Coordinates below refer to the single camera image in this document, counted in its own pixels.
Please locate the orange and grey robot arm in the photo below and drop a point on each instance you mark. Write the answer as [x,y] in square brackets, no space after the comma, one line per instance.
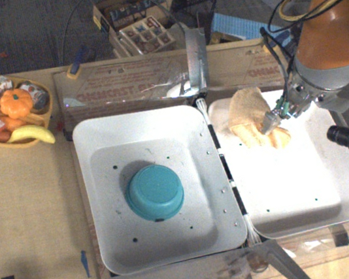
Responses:
[326,37]

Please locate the small printed can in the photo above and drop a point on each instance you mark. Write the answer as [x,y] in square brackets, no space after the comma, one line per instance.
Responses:
[36,94]

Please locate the white plastic tray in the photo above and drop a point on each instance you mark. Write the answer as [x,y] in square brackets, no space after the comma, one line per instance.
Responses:
[294,181]
[166,130]

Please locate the brown cardboard board red print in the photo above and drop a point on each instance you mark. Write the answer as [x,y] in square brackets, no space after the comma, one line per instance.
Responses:
[126,87]

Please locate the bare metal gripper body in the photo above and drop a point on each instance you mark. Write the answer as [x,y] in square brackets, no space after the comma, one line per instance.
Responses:
[300,99]

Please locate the orange carrot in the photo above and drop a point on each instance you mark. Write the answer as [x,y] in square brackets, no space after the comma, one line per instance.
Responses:
[9,125]

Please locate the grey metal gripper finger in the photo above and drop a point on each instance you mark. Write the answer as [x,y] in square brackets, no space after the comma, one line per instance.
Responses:
[269,123]

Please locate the teal bowl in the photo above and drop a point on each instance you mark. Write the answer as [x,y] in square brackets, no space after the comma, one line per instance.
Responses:
[155,192]

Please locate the orange toy pumpkin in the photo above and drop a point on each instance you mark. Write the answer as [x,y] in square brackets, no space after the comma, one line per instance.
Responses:
[16,103]

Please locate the yellow banana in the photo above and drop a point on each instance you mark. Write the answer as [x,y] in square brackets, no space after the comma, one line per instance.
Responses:
[32,132]

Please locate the yellow divided plate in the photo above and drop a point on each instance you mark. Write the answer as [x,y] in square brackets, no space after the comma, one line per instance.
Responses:
[42,119]

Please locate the tan toy bread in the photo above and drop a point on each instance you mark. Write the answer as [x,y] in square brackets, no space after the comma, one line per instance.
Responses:
[246,113]

